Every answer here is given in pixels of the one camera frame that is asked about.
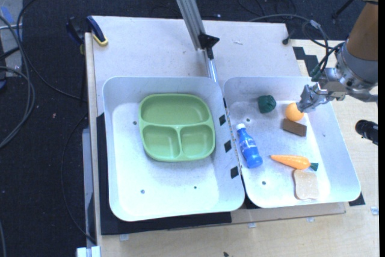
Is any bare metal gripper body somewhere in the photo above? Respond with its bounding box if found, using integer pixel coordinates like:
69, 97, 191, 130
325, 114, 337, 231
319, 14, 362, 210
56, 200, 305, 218
316, 67, 374, 102

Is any orange ball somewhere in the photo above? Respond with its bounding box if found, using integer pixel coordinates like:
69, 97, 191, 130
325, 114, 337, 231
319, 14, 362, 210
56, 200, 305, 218
285, 102, 306, 122

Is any brown biscuit bar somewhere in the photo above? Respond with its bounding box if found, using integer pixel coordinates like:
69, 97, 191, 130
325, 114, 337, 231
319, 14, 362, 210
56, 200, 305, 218
282, 117, 308, 138

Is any dark green broccoli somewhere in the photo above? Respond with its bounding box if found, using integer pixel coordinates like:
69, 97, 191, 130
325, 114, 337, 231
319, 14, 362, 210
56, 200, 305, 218
257, 94, 277, 114

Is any orange carrot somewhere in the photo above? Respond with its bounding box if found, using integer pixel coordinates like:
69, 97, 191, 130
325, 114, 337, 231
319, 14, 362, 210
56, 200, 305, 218
269, 154, 319, 172

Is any blue plastic bottle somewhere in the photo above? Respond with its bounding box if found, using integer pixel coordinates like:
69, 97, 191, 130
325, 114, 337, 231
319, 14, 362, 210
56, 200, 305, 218
235, 122, 263, 169

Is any pale bread slice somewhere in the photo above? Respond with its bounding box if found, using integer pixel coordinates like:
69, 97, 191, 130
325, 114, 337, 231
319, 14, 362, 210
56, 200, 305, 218
292, 169, 320, 201

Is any white plastic tray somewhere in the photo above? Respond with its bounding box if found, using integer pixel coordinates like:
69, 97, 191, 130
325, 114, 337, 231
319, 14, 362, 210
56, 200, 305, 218
223, 76, 362, 209
102, 75, 246, 222

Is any thin black and white rod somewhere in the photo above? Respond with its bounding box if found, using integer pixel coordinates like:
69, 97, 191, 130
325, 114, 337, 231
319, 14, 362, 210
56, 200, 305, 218
206, 57, 242, 180

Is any green divided plate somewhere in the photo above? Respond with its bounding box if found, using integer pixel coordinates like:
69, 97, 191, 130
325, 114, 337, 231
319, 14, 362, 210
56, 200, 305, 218
138, 93, 217, 163

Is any pale flat board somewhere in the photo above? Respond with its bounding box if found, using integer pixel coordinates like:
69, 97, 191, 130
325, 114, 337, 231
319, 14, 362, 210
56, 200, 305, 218
89, 15, 347, 224

